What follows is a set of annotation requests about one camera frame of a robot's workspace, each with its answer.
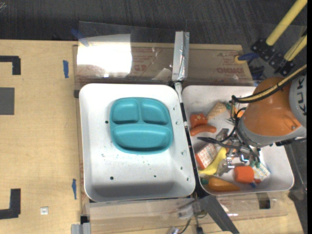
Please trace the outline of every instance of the black bracket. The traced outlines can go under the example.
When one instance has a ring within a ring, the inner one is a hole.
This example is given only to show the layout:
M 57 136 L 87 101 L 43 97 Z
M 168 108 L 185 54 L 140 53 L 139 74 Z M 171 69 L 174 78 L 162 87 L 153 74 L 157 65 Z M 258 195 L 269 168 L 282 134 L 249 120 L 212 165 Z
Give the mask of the black bracket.
M 257 53 L 261 59 L 266 61 L 273 69 L 275 73 L 280 73 L 283 76 L 288 75 L 294 63 L 284 59 L 284 55 L 275 49 L 274 46 L 269 46 L 266 43 L 266 39 L 259 39 L 251 46 L 251 51 Z
M 256 193 L 259 201 L 259 209 L 270 209 L 271 202 L 267 193 Z
M 0 56 L 0 62 L 11 62 L 12 75 L 20 75 L 20 58 L 18 56 Z
M 290 139 L 286 139 L 286 140 L 282 140 L 279 142 L 276 142 L 275 145 L 276 146 L 285 146 L 285 145 L 290 145 L 292 143 L 296 143 L 296 142 L 302 142 L 302 141 L 306 141 L 307 137 L 303 137 L 303 138 L 290 138 Z
M 20 214 L 20 189 L 11 189 L 10 208 L 0 210 L 0 219 L 19 217 Z
M 80 90 L 78 90 L 78 89 L 74 90 L 74 97 L 75 98 L 79 98 L 79 92 L 80 92 Z
M 216 222 L 222 231 L 239 234 L 227 213 L 224 211 L 215 196 L 209 195 L 199 200 L 201 209 L 206 211 L 210 217 Z

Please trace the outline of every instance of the metal bracket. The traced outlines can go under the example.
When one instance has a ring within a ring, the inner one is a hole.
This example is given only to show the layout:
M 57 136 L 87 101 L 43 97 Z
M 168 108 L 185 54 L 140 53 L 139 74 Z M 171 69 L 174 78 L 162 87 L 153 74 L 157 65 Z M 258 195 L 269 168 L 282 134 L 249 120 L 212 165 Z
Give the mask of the metal bracket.
M 222 176 L 224 173 L 228 173 L 234 168 L 235 166 L 232 164 L 232 159 L 230 157 L 226 157 L 219 163 L 216 174 L 218 176 Z
M 280 73 L 286 76 L 292 68 L 294 63 L 284 59 L 284 55 L 278 52 L 274 46 L 269 46 L 266 43 L 266 39 L 259 39 L 251 46 L 251 51 L 259 54 L 259 56 L 266 61 L 273 69 L 275 73 Z
M 222 231 L 239 234 L 239 231 L 226 214 L 215 196 L 209 195 L 199 200 L 201 209 L 206 211 Z
M 91 234 L 90 223 L 72 224 L 71 234 Z
M 229 131 L 230 130 L 228 128 L 222 128 L 221 131 L 216 135 L 215 139 L 217 141 L 225 139 L 228 136 Z
M 179 209 L 177 214 L 178 218 L 190 219 L 194 215 L 193 204 L 186 205 L 185 207 Z

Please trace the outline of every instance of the black cable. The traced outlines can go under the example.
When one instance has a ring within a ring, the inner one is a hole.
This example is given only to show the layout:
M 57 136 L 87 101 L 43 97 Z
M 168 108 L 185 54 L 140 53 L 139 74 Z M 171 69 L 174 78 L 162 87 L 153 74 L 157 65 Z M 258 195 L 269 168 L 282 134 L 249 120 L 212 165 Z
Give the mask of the black cable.
M 207 216 L 207 213 L 205 213 L 203 216 L 200 216 L 200 214 L 197 215 L 197 218 L 201 219 L 201 218 L 205 218 Z
M 197 139 L 203 140 L 207 143 L 218 144 L 218 145 L 225 147 L 225 148 L 234 148 L 234 149 L 240 148 L 240 146 L 232 146 L 232 145 L 223 144 L 221 141 L 218 141 L 218 140 L 216 140 L 214 138 L 210 138 L 210 137 L 197 137 Z
M 244 98 L 237 98 L 236 96 L 232 96 L 232 101 L 238 102 L 238 103 L 252 103 L 252 102 L 257 102 L 257 101 L 263 100 L 263 99 L 265 99 L 265 98 L 267 98 L 267 97 L 269 97 L 269 96 L 275 94 L 275 93 L 278 92 L 279 90 L 283 89 L 283 87 L 285 87 L 287 84 L 289 84 L 290 82 L 292 82 L 294 79 L 296 79 L 296 78 L 299 77 L 300 75 L 306 73 L 306 67 L 304 68 L 304 66 L 303 66 L 303 67 L 301 67 L 300 69 L 302 69 L 300 72 L 298 72 L 297 74 L 292 74 L 293 76 L 292 76 L 291 78 L 288 77 L 288 78 L 286 78 L 286 79 L 280 81 L 278 84 L 275 85 L 275 86 L 276 86 L 275 89 L 273 89 L 271 92 L 269 92 L 269 93 L 267 93 L 267 94 L 265 94 L 265 95 L 263 95 L 263 96 L 261 96 L 261 97 L 248 100 L 248 98 L 257 97 L 257 96 L 260 95 L 260 94 L 266 93 L 267 91 L 271 90 L 274 86 L 273 86 L 273 87 L 270 87 L 270 88 L 267 88 L 267 89 L 265 89 L 265 90 L 263 90 L 263 91 L 260 91 L 260 92 L 258 92 L 258 93 L 256 93 L 256 94 L 253 94 L 253 95 L 251 95 L 251 96 L 244 97 Z
M 235 116 L 235 128 L 236 128 L 236 133 L 237 133 L 237 135 L 238 135 L 241 139 L 243 139 L 243 138 L 241 137 L 240 132 L 239 132 L 239 129 L 238 129 L 238 118 L 237 118 L 236 116 Z M 258 162 L 260 162 L 259 156 L 253 152 L 253 150 L 251 149 L 251 147 L 250 147 L 249 145 L 247 145 L 247 144 L 245 144 L 245 145 L 246 145 L 247 148 L 249 149 L 249 152 L 254 156 L 254 158 L 256 158 Z
M 231 138 L 233 134 L 235 133 L 235 130 L 236 130 L 235 127 L 233 127 L 233 130 L 231 131 L 231 133 L 227 137 L 225 137 L 223 140 L 220 140 L 220 142 L 224 142 L 228 140 L 229 138 Z
M 246 110 L 246 107 L 243 107 L 243 108 L 241 108 L 241 109 L 239 109 L 239 110 L 237 111 L 237 113 L 235 114 L 235 119 L 234 119 L 234 120 L 237 119 L 238 114 L 239 114 L 242 110 Z M 229 138 L 231 138 L 231 137 L 233 136 L 233 134 L 235 133 L 235 130 L 236 130 L 236 127 L 234 126 L 234 127 L 233 127 L 233 130 L 231 131 L 231 133 L 230 133 L 226 138 L 224 138 L 223 140 L 221 140 L 220 142 L 224 142 L 224 141 L 228 140 Z
M 198 222 L 198 217 L 195 215 L 195 220 L 196 220 L 196 226 L 199 227 L 199 222 Z
M 180 232 L 178 232 L 178 234 L 182 234 L 182 233 L 184 233 L 185 231 L 186 231 L 186 229 L 189 227 L 189 225 L 190 225 L 190 222 L 191 222 L 191 218 L 187 221 L 187 223 L 186 223 L 186 225 L 185 225 L 185 227 L 184 227 L 184 229 L 182 230 L 182 231 L 180 231 Z

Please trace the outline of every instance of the wooden board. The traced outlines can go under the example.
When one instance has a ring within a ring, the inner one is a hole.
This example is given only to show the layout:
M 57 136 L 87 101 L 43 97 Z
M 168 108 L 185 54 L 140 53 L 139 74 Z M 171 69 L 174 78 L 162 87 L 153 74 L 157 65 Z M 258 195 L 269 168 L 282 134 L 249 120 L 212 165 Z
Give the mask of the wooden board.
M 0 220 L 0 233 L 65 234 L 80 221 L 74 43 L 0 40 L 0 55 L 21 58 L 20 76 L 0 63 L 0 87 L 15 88 L 15 114 L 0 116 L 0 209 L 8 208 L 10 189 L 21 189 L 21 214 Z M 40 215 L 45 206 L 49 214 Z

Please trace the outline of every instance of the clear plastic sheet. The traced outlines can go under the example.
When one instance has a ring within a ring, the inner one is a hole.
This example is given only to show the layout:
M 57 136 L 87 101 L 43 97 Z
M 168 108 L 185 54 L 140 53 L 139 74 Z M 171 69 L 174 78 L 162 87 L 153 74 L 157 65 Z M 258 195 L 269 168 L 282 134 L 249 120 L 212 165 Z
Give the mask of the clear plastic sheet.
M 79 40 L 76 85 L 167 83 L 187 77 L 187 32 L 80 22 L 74 33 Z
M 251 55 L 259 55 L 253 47 L 255 44 L 259 44 L 260 40 L 265 43 L 276 27 L 276 24 L 269 23 L 187 20 L 185 31 L 190 32 L 187 82 L 210 85 L 248 85 L 251 78 L 258 84 L 265 78 L 285 76 L 278 69 L 284 68 L 291 62 L 293 68 L 289 74 L 306 64 L 307 48 L 303 44 L 306 41 L 304 38 L 307 33 L 306 26 L 279 25 L 284 29 L 284 32 L 276 39 L 273 46 L 268 47 L 268 58 L 265 59 L 265 54 L 259 57 Z M 198 48 L 206 46 L 206 48 L 211 48 L 211 52 L 208 56 L 204 52 L 196 55 L 193 50 L 196 46 Z M 235 61 L 235 58 L 244 57 L 244 55 L 245 61 L 237 62 L 237 59 Z
M 288 214 L 282 193 L 223 196 L 217 200 L 232 221 Z M 199 225 L 214 223 L 209 214 L 200 211 L 194 198 L 88 203 L 84 208 L 91 231 L 99 234 L 151 229 L 155 229 L 155 233 L 166 233 L 171 227 L 181 231 L 188 220 L 190 226 L 197 222 Z

